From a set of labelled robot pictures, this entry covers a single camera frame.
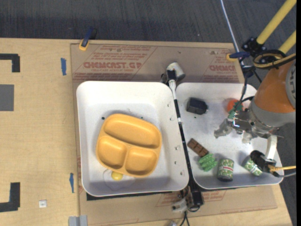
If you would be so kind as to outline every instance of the black clamp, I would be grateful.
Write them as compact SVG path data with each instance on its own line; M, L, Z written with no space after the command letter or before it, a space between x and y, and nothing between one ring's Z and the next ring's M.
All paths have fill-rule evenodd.
M267 50L267 48L263 44L258 43L256 39L257 38L251 37L241 46L241 48L249 52L252 57Z
M89 46L89 40L94 40L97 34L97 29L90 27L85 37L79 43L79 49L86 51Z

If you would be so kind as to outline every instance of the black tape marking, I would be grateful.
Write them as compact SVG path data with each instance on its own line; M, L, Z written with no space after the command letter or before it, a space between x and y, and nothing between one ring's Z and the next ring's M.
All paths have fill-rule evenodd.
M9 201L0 203L0 212L17 211L20 207L20 183L10 183Z
M20 56L18 54L0 54L0 60L11 60L11 72L20 72Z

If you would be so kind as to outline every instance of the white tray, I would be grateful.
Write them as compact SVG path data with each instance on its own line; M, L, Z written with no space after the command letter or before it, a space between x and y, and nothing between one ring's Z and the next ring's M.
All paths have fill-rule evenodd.
M182 190L189 180L174 100L159 82L87 81L77 88L82 184L92 196ZM113 181L95 154L105 118L122 113L153 123L162 134L156 169L145 178Z
M194 138L209 152L213 153L217 161L221 158L230 158L234 161L233 181L221 182L217 179L218 166L211 171L204 172L198 163L199 156L188 148L194 179L204 189L272 185L279 184L283 179L268 173L256 177L241 166L242 161L251 151L266 152L266 139L257 137L252 139L250 144L243 144L242 135L238 135L235 130L232 130L229 135L217 139L214 137L214 131L228 116L224 109L226 100L229 98L239 99L242 87L242 84L183 83L176 89L186 142L188 143L191 138ZM253 96L255 93L256 89L251 85L247 85L245 98ZM208 105L207 113L197 115L187 112L186 105L190 97L205 101ZM247 108L249 103L249 101L244 102L244 107ZM274 159L277 161L276 166L281 167L277 151Z

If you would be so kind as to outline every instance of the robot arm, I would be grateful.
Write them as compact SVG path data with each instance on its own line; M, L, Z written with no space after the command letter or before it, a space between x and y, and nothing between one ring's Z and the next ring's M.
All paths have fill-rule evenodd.
M249 108L242 111L235 106L234 109L234 115L225 119L214 132L215 137L225 136L234 129L238 134L243 134L243 143L249 143L255 137L266 138L266 153L253 151L250 156L262 171L277 176L273 171L277 147L275 132L287 123L296 123L295 59L269 70Z

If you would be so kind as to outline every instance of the brown candy bar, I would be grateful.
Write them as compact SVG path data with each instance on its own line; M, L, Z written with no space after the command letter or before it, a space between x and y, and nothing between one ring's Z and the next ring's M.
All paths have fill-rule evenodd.
M191 148L196 154L200 157L203 157L208 154L208 150L204 148L200 143L198 143L195 139L191 139L187 144L189 148Z

